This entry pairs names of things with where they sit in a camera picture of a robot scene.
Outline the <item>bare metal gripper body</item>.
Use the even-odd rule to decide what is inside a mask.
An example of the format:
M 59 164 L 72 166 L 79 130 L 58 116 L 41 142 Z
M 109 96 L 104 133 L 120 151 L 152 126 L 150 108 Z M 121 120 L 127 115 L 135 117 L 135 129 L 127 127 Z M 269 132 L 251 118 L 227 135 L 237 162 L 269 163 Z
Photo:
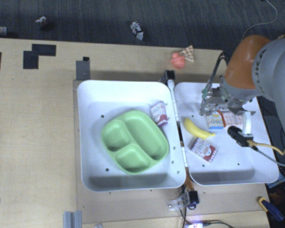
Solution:
M 212 83 L 207 82 L 202 90 L 202 101 L 209 107 L 209 112 L 229 110 L 230 107 L 243 107 L 244 102 L 232 97 L 223 86 L 212 88 Z

